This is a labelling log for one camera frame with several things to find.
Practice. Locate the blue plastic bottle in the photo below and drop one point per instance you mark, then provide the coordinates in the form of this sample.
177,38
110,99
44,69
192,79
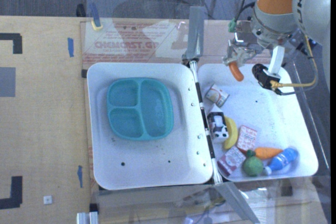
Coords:
282,159

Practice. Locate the white plastic tray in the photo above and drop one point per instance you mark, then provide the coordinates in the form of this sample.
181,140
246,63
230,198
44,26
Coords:
270,118
152,160

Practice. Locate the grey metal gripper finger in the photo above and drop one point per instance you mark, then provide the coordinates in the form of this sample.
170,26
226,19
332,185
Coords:
228,58
244,57

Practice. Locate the orange toy sausage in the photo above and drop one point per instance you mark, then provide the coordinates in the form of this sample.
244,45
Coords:
236,73

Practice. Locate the orange carrot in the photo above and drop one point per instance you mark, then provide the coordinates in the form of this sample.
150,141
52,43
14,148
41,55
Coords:
267,152

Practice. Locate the red and white carton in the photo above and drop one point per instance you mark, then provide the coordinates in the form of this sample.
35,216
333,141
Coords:
230,161

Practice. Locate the small white can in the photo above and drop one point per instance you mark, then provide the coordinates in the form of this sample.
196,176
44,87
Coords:
216,95

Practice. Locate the black cylinder on white bracket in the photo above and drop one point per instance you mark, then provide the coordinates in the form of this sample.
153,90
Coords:
265,76

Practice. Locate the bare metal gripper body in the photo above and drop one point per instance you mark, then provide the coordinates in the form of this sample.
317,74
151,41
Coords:
248,39

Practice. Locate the pink and white carton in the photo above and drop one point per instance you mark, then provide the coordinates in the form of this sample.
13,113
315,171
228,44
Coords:
246,138

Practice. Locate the green round toy fruit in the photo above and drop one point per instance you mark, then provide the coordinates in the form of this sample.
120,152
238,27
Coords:
252,165

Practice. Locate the yellow banana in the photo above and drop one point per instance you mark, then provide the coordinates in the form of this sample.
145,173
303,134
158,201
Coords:
232,132

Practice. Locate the teal divided plate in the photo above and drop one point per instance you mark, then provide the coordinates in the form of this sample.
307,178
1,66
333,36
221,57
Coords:
155,110

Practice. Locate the brown cardboard board, red print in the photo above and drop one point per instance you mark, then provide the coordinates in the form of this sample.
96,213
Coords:
126,44

